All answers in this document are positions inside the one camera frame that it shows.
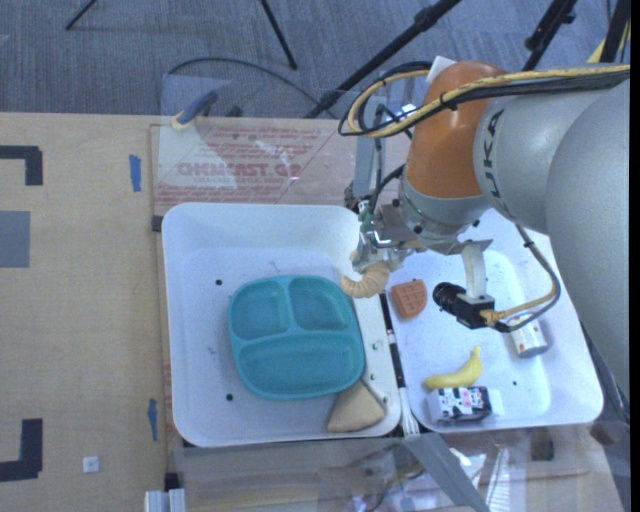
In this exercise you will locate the tan toy croissant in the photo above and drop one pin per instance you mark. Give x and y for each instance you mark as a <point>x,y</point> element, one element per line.
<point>365,286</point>

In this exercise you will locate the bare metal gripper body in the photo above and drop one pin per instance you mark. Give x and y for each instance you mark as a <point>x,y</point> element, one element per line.
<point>400,230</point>

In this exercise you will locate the brown cardboard board, red print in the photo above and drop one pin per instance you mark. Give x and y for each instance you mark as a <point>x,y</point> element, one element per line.
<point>240,170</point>

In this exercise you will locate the teal divided plate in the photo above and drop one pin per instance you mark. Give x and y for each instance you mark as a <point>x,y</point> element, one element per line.
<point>295,340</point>

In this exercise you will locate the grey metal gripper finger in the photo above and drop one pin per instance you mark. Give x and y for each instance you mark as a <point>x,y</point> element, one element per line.
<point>367,255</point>
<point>394,259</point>

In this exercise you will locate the black cylinder on white bracket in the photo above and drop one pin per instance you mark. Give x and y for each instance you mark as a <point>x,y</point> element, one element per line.
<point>475,310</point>

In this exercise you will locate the white plastic tray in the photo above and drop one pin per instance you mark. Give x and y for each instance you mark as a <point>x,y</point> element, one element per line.
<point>200,325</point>
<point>450,340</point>

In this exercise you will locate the tan triangular toy bread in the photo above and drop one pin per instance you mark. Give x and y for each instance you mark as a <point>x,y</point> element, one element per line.
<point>356,412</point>

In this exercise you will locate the yellow banana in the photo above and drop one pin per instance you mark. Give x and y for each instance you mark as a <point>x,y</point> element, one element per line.
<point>460,376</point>

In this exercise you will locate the black and white carton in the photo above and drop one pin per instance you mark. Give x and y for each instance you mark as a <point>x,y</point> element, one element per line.
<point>462,404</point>

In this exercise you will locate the orange toy waffle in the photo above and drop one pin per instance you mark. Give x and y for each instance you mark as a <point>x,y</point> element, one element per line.
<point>410,300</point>

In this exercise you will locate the thin black and white rod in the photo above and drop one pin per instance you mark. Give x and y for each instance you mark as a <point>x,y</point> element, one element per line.
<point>395,350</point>

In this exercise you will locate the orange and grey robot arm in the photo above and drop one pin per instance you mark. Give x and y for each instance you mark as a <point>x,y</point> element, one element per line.
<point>525,165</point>

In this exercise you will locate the white can with orange dots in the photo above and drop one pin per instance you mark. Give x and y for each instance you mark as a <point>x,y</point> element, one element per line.
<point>529,340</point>

